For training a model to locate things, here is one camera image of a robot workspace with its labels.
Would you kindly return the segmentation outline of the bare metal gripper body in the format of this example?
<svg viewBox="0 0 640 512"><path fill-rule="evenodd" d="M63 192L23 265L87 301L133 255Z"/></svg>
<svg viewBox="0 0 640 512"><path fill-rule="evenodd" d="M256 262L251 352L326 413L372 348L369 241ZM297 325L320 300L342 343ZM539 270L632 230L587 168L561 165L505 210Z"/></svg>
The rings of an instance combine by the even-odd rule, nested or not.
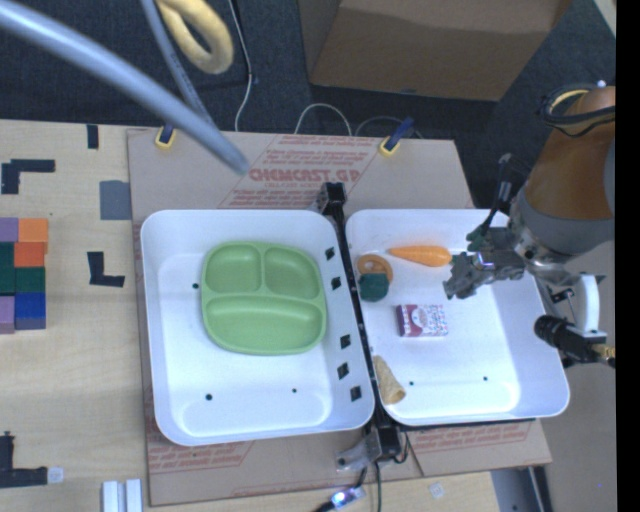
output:
<svg viewBox="0 0 640 512"><path fill-rule="evenodd" d="M486 283L519 280L526 272L551 278L556 272L552 254L528 231L489 230L474 252L473 266L488 274Z"/></svg>

